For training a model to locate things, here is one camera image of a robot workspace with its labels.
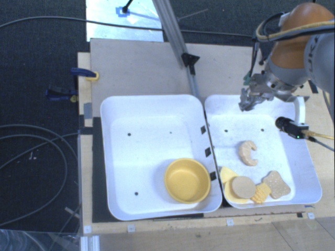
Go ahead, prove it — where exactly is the black cylinder on white bracket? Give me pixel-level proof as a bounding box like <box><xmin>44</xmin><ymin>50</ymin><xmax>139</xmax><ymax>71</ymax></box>
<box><xmin>274</xmin><ymin>95</ymin><xmax>311</xmax><ymax>140</ymax></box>

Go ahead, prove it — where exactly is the beige toy croissant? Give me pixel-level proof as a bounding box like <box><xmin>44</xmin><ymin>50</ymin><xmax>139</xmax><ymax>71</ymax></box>
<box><xmin>238</xmin><ymin>140</ymin><xmax>259</xmax><ymax>167</ymax></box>

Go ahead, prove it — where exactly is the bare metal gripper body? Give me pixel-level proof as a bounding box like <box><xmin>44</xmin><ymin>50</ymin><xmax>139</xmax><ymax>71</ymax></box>
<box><xmin>247</xmin><ymin>73</ymin><xmax>300</xmax><ymax>102</ymax></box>

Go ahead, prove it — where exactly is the white plastic tray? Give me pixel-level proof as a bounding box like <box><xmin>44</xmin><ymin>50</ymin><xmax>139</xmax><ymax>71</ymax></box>
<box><xmin>100</xmin><ymin>94</ymin><xmax>224</xmax><ymax>221</ymax></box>
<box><xmin>204</xmin><ymin>94</ymin><xmax>323</xmax><ymax>210</ymax></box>

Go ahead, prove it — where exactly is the yellow cheese wedge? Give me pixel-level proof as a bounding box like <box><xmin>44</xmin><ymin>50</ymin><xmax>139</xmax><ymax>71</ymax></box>
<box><xmin>219</xmin><ymin>165</ymin><xmax>239</xmax><ymax>185</ymax></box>

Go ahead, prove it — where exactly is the brown round biscuit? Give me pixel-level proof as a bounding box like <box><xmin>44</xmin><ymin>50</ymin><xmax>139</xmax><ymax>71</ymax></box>
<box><xmin>231</xmin><ymin>176</ymin><xmax>256</xmax><ymax>199</ymax></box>

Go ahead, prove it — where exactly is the brown toy bread slice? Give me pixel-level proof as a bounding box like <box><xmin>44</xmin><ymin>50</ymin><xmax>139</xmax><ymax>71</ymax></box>
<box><xmin>262</xmin><ymin>170</ymin><xmax>292</xmax><ymax>200</ymax></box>

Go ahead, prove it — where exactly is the yellow bowl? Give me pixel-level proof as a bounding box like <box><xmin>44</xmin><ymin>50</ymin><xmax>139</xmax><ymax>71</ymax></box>
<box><xmin>164</xmin><ymin>157</ymin><xmax>211</xmax><ymax>204</ymax></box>

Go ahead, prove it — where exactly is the yellow toy corn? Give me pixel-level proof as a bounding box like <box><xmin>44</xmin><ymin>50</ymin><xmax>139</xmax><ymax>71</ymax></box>
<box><xmin>250</xmin><ymin>182</ymin><xmax>272</xmax><ymax>204</ymax></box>

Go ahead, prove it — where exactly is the flat pale board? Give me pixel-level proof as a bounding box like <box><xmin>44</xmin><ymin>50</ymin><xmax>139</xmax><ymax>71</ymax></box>
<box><xmin>77</xmin><ymin>38</ymin><xmax>335</xmax><ymax>235</ymax></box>

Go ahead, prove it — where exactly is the yellow round disc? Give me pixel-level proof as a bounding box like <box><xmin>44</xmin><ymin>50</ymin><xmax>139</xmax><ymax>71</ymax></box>
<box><xmin>224</xmin><ymin>178</ymin><xmax>250</xmax><ymax>204</ymax></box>

